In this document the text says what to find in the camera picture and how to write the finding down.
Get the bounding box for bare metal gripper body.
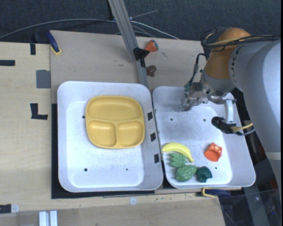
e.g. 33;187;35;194
185;82;227;105

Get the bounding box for white plastic tray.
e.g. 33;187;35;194
57;81;164;193
152;85;257;190

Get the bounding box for yellow banana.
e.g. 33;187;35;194
161;142;195;163

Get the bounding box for brown biscuit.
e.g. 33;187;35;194
145;65;157;77

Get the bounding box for orange carton with yellow star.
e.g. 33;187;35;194
204;142;223;162

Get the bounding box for green grapes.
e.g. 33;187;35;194
169;152;189;169
175;164;198;183

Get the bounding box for red strawberry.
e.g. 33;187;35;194
144;39;159;53

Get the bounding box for dark green broccoli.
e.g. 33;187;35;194
196;166;213;183

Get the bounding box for yellow divided plate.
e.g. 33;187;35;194
85;95;146;150

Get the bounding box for pale wood board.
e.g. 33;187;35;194
49;30;242;198

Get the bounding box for black cylinder on white bracket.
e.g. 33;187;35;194
211;98;238;135

